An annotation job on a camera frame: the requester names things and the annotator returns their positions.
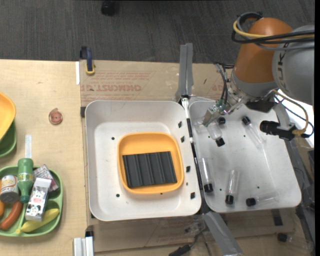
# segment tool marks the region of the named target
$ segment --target green plate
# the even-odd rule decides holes
[[[54,191],[52,193],[49,193],[48,195],[48,201],[45,206],[45,211],[49,209],[54,209],[58,208],[59,209],[59,214],[58,216],[50,221],[49,223],[45,224],[42,227],[39,227],[38,229],[24,233],[21,232],[20,234],[16,233],[16,229],[20,229],[22,225],[25,223],[25,212],[27,208],[27,203],[24,204],[22,212],[19,216],[19,218],[15,221],[15,223],[7,230],[2,230],[0,229],[0,236],[5,236],[5,237],[36,237],[36,236],[41,236],[49,233],[52,231],[59,223],[60,217],[61,217],[61,212],[62,212],[62,205],[63,205],[63,184],[60,176],[52,169],[49,169],[51,172],[51,175],[53,176],[54,180],[59,186],[59,189],[57,191]],[[18,166],[7,166],[2,169],[0,169],[0,179],[2,179],[6,175],[18,175]],[[12,204],[5,204],[4,208],[4,214],[2,218],[0,219],[0,223],[6,218],[6,216],[9,215],[10,211],[12,209]]]
[[[16,124],[13,120],[8,131],[0,141],[0,158],[10,154],[17,144]]]

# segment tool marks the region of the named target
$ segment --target toy banana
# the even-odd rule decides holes
[[[29,220],[25,222],[22,225],[22,227],[18,228],[15,232],[17,234],[20,234],[20,232],[28,233],[28,232],[34,231],[44,226],[45,224],[51,222],[52,220],[54,220],[58,216],[59,212],[60,211],[58,208],[46,210],[43,214],[43,220],[41,222],[35,221],[35,220]]]

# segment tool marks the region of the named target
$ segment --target clamp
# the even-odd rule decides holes
[[[86,46],[82,46],[80,51],[80,59],[86,60],[85,73],[88,76],[93,75],[95,73],[95,65],[93,64],[91,49],[87,48]]]

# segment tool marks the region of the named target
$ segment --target toy sausage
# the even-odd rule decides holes
[[[0,200],[0,219],[5,211],[5,204]]]
[[[13,204],[11,212],[0,225],[1,229],[7,230],[12,226],[13,223],[15,223],[22,211],[23,205],[24,204],[21,203],[19,200]]]

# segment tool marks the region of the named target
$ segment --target orange bowl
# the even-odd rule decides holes
[[[158,152],[171,153],[177,182],[128,187],[123,156]],[[122,185],[134,194],[160,194],[174,191],[184,181],[184,169],[179,145],[171,135],[164,132],[136,132],[123,136],[117,146],[117,162]]]
[[[6,135],[16,116],[16,106],[6,95],[0,92],[0,141]]]

